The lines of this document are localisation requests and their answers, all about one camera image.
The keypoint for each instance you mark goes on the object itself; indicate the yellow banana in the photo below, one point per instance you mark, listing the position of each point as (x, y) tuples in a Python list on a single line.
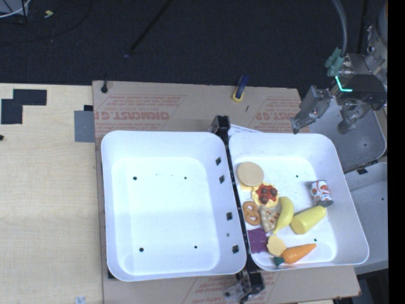
[(286, 212)]

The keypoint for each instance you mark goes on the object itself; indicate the tan round biscuit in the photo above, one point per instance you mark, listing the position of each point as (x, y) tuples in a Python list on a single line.
[(250, 173)]

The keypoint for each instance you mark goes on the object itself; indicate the yellow tart with red topping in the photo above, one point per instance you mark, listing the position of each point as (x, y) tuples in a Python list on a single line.
[(265, 194)]

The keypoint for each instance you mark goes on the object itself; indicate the brown cardboard board red print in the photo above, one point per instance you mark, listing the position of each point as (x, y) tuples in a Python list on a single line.
[(177, 116)]

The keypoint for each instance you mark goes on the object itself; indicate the white paper sheet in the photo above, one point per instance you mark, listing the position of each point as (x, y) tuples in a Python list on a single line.
[(243, 129)]

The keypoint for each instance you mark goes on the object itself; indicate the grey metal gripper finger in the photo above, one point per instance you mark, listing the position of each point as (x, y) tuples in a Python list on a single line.
[(311, 109), (349, 119)]

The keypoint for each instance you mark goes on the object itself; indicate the orange carrot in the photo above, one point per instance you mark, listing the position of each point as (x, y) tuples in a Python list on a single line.
[(297, 252)]

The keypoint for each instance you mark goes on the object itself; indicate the thin black rod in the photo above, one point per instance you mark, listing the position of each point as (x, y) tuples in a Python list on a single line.
[(235, 185)]

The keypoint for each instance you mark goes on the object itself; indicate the white plastic tray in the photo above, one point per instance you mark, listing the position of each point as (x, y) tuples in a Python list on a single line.
[(167, 214), (303, 157)]

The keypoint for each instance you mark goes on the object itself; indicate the red and white can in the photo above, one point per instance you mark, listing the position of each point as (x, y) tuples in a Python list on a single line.
[(321, 193)]

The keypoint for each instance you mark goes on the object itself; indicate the yellow crisp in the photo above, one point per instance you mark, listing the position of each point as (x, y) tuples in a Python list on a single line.
[(276, 245)]

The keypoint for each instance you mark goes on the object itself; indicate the brown pretzel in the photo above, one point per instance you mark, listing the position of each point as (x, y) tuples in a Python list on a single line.
[(251, 213)]

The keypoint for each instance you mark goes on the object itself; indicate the purple grapes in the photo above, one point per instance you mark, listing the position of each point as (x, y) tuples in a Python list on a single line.
[(257, 240)]

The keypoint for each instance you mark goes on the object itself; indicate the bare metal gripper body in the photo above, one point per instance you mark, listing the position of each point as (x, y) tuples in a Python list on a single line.
[(364, 89)]

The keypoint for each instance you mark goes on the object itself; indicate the yellow bottle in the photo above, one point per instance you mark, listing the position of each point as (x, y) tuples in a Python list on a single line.
[(307, 220)]

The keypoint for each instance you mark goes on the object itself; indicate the pizza slice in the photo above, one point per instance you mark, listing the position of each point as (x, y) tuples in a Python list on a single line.
[(268, 218)]

